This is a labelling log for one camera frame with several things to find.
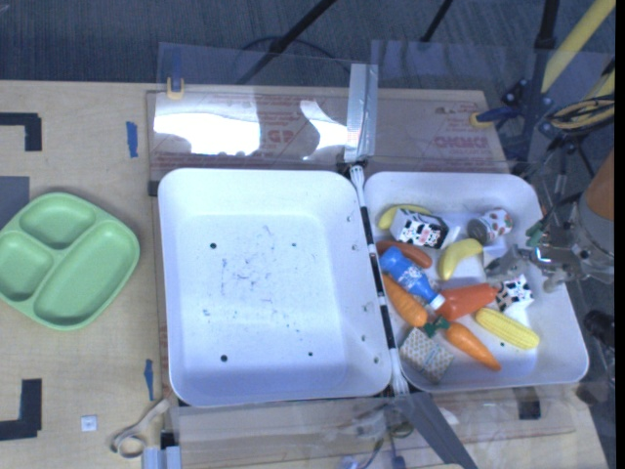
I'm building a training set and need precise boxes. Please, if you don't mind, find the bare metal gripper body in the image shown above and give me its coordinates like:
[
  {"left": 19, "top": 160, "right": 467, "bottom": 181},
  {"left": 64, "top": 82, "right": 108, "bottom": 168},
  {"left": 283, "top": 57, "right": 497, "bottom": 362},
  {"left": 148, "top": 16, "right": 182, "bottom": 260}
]
[{"left": 528, "top": 229, "right": 615, "bottom": 283}]

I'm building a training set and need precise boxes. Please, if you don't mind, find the small cow print carton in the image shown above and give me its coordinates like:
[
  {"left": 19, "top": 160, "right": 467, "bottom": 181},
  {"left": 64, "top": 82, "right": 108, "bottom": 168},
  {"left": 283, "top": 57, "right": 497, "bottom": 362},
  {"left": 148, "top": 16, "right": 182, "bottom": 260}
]
[{"left": 494, "top": 274, "right": 535, "bottom": 314}]

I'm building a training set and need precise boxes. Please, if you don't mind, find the strawberry print can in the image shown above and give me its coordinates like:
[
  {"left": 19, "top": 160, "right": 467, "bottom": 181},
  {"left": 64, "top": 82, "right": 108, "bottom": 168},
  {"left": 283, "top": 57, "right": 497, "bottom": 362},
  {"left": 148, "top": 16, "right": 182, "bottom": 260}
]
[{"left": 466, "top": 207, "right": 515, "bottom": 245}]

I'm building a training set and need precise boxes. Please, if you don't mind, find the yellow banana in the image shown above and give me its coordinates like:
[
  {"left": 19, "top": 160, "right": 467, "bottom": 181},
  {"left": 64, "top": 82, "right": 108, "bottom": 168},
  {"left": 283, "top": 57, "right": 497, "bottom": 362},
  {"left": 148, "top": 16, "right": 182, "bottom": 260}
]
[
  {"left": 376, "top": 203, "right": 434, "bottom": 232},
  {"left": 437, "top": 237, "right": 485, "bottom": 282}
]

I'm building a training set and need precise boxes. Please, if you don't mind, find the orange red bottle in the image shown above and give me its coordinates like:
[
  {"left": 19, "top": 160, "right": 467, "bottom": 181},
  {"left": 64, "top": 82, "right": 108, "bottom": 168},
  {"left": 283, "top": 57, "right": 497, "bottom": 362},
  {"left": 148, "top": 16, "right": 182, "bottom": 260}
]
[{"left": 435, "top": 281, "right": 501, "bottom": 322}]

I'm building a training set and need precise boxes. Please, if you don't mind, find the yellow corn cob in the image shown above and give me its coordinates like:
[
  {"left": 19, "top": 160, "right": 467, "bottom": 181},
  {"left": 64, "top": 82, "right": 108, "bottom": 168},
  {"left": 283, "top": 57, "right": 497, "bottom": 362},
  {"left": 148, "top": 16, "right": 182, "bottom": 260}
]
[{"left": 474, "top": 306, "right": 541, "bottom": 352}]

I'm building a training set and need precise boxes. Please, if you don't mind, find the white plastic tray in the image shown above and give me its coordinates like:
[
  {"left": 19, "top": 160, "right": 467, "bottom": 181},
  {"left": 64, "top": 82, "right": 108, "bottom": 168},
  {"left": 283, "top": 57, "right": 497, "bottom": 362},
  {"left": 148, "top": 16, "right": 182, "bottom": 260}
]
[
  {"left": 156, "top": 166, "right": 394, "bottom": 408},
  {"left": 362, "top": 170, "right": 591, "bottom": 394}
]

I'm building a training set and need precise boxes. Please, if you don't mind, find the orange carrot green top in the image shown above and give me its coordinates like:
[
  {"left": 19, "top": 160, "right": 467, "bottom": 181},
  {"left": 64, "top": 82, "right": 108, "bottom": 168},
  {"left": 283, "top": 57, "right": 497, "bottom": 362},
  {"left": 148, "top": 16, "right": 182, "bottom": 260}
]
[{"left": 422, "top": 316, "right": 503, "bottom": 372}]

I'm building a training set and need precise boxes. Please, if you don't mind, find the orange brown sausage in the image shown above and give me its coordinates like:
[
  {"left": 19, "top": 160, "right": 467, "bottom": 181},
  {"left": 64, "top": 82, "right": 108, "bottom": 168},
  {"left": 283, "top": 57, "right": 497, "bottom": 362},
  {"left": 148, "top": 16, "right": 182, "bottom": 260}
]
[{"left": 375, "top": 239, "right": 435, "bottom": 270}]

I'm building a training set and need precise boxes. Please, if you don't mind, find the large cow print carton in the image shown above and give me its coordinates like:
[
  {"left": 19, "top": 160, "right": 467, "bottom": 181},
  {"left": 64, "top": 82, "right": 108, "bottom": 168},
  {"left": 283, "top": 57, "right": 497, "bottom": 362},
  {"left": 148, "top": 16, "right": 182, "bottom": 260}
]
[{"left": 389, "top": 207, "right": 450, "bottom": 250}]

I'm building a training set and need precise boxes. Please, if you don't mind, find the blue bottle white cap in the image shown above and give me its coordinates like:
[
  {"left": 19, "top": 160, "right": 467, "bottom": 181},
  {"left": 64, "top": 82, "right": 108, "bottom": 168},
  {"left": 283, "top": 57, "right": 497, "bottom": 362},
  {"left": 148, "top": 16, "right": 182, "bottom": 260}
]
[{"left": 378, "top": 246, "right": 447, "bottom": 312}]

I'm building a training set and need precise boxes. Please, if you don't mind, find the beige patterned carton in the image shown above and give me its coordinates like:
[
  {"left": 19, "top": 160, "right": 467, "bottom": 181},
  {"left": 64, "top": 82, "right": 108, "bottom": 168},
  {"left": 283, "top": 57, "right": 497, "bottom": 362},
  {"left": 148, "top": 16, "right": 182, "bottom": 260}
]
[{"left": 398, "top": 326, "right": 456, "bottom": 385}]

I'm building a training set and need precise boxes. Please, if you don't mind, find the thin black and white rod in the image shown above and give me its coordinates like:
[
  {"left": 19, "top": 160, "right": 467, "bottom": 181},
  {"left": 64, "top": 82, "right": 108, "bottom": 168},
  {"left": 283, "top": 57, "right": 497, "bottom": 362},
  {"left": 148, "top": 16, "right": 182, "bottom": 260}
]
[{"left": 348, "top": 162, "right": 410, "bottom": 396}]

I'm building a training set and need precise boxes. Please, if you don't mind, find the brown cardboard board red print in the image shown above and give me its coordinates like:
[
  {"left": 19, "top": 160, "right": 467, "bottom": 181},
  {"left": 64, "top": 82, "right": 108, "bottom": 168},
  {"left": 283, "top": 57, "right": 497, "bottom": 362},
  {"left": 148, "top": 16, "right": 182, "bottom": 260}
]
[{"left": 146, "top": 88, "right": 578, "bottom": 442}]

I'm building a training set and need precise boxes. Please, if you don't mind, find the green divided plate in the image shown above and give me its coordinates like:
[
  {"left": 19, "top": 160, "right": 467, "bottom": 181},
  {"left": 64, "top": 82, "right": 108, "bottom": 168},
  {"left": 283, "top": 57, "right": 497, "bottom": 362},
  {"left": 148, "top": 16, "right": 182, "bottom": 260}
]
[{"left": 0, "top": 192, "right": 142, "bottom": 332}]

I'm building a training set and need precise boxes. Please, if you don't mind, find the beige strap loop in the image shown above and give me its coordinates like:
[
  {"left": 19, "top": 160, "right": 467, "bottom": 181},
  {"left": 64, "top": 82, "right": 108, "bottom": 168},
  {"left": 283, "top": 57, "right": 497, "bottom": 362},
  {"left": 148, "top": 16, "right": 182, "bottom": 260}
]
[{"left": 109, "top": 398, "right": 173, "bottom": 460}]

